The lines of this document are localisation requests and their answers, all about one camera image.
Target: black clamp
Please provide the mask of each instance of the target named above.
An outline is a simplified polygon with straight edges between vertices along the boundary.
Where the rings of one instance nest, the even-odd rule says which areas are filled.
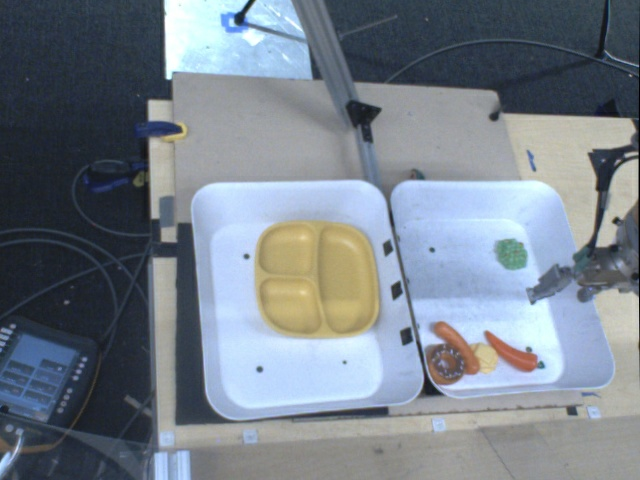
[[[374,107],[366,103],[351,100],[346,106],[347,114],[351,119],[354,128],[360,126],[362,129],[362,139],[365,142],[373,142],[373,133],[371,132],[371,123],[382,112],[380,107]]]

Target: black floor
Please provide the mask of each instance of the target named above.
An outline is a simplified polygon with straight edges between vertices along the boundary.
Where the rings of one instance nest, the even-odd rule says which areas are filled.
[[[397,15],[346,37],[354,79],[382,82],[415,58],[457,43],[522,39],[588,55],[600,38],[605,0],[327,0],[334,24],[346,32]],[[612,0],[608,51],[638,63],[640,0]],[[145,102],[170,97],[164,80],[163,0],[0,0],[0,232],[48,228],[95,242],[117,257],[141,253],[146,238],[106,234],[88,225],[70,196],[76,173],[99,159],[143,154],[133,125]],[[395,83],[496,90],[507,112],[594,115],[610,100],[625,117],[638,116],[637,69],[523,44],[460,47],[432,57]],[[145,190],[108,194],[78,190],[81,207],[97,222],[148,232]],[[91,267],[77,251],[46,232],[0,235],[0,313],[66,276]],[[68,237],[64,243],[77,243]],[[101,253],[82,245],[100,261]],[[133,271],[135,260],[127,262]],[[128,279],[109,272],[119,300]],[[139,280],[143,289],[146,274]],[[18,314],[68,332],[99,338],[113,316],[106,281],[94,273],[50,292]],[[134,414],[128,394],[148,397],[147,309],[133,293],[104,361],[94,394],[77,424],[84,432],[118,436]],[[144,441],[141,417],[126,438]]]

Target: yellow divided plate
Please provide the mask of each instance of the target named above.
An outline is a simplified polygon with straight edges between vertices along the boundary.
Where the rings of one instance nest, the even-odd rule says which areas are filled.
[[[275,224],[260,236],[255,261],[258,306],[275,331],[304,338],[355,336],[378,318],[373,250],[353,226]]]

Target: screen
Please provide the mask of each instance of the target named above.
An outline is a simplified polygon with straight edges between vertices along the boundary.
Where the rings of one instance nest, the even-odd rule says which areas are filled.
[[[78,352],[26,333],[14,339],[0,361],[0,404],[11,414],[47,422]]]

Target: toy donut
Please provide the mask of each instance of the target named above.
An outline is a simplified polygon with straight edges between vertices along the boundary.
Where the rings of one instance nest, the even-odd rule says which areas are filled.
[[[437,384],[453,384],[464,375],[464,359],[458,349],[448,343],[427,349],[427,366]]]

